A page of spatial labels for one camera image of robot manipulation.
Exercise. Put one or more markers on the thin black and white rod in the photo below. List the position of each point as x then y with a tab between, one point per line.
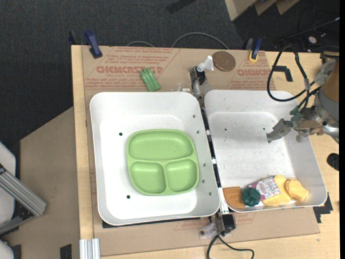
211	144

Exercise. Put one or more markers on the orange-brown toy waffle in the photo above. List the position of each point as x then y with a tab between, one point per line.
233	197

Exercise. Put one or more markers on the brown cardboard board red print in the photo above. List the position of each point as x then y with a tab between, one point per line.
172	239

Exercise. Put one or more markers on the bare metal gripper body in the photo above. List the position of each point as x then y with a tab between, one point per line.
310	125

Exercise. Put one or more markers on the yellow toy pastry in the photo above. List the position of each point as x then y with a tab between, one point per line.
296	190

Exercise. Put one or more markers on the dark green toy broccoli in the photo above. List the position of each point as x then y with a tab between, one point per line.
250	197

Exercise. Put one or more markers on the green toy asparagus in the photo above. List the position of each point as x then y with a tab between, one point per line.
150	80

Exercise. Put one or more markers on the green divided plate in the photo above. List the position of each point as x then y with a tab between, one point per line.
161	160

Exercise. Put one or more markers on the yellow toy cheese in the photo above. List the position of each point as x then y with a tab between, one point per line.
280	197

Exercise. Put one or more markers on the brown round biscuit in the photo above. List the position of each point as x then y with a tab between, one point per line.
223	61

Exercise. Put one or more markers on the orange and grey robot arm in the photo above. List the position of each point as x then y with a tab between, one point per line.
331	90

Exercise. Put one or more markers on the pink and white packet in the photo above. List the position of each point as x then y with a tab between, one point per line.
265	187

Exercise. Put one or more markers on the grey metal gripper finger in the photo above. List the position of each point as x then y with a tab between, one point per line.
302	136
279	130

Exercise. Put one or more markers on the white plastic tray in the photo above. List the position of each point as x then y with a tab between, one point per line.
113	155
248	155

